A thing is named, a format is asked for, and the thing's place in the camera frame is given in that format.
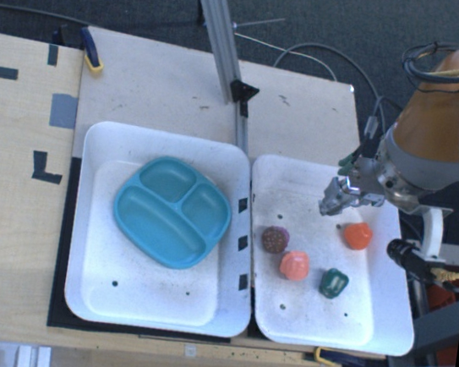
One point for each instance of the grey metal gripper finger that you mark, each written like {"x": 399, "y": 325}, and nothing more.
{"x": 351, "y": 196}
{"x": 331, "y": 200}

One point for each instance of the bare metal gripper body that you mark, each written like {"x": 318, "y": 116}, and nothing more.
{"x": 387, "y": 182}

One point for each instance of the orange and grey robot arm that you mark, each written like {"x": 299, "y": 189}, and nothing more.
{"x": 435, "y": 119}

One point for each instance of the orange toy pepper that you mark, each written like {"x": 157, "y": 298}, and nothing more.
{"x": 357, "y": 236}

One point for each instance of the pink toy pumpkin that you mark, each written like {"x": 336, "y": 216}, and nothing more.
{"x": 294, "y": 266}

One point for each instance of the green toy pepper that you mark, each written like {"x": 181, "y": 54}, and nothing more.
{"x": 333, "y": 283}

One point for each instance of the white plastic tray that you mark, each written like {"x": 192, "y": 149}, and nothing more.
{"x": 153, "y": 295}
{"x": 312, "y": 315}

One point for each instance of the blue divided plate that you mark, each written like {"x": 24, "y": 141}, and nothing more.
{"x": 164, "y": 220}

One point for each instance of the pale wood board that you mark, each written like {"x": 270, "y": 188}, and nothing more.
{"x": 163, "y": 83}

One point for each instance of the black cylinder on white bracket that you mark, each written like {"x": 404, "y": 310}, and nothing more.
{"x": 413, "y": 255}

